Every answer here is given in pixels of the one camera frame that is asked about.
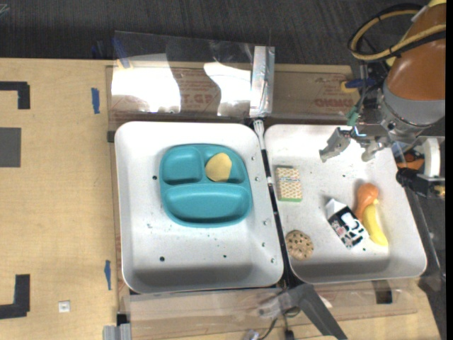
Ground black cylinder on white bracket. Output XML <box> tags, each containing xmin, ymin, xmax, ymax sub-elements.
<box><xmin>395</xmin><ymin>138</ymin><xmax>446</xmax><ymax>200</ymax></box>

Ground yellow potato chip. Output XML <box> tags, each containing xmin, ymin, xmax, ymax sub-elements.
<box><xmin>205</xmin><ymin>152</ymin><xmax>234</xmax><ymax>183</ymax></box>

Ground brown chocolate chip biscuit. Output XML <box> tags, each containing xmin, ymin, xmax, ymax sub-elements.
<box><xmin>285</xmin><ymin>229</ymin><xmax>315</xmax><ymax>261</ymax></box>

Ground patterned cream and green carton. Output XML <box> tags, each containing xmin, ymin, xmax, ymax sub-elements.
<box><xmin>274</xmin><ymin>166</ymin><xmax>304</xmax><ymax>203</ymax></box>

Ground blue divided plate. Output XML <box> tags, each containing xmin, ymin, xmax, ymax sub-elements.
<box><xmin>159</xmin><ymin>143</ymin><xmax>253</xmax><ymax>229</ymax></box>

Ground yellow banana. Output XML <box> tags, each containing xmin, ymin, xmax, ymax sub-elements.
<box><xmin>361</xmin><ymin>198</ymin><xmax>389</xmax><ymax>248</ymax></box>

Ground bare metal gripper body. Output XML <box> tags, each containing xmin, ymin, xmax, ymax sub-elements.
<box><xmin>349</xmin><ymin>99</ymin><xmax>428</xmax><ymax>150</ymax></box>

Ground white plastic tray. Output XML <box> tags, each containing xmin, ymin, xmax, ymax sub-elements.
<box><xmin>113</xmin><ymin>120</ymin><xmax>285</xmax><ymax>295</ymax></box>
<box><xmin>263</xmin><ymin>123</ymin><xmax>428</xmax><ymax>285</ymax></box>

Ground black and white milk carton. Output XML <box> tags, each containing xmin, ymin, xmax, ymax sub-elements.
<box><xmin>325</xmin><ymin>198</ymin><xmax>370</xmax><ymax>250</ymax></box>

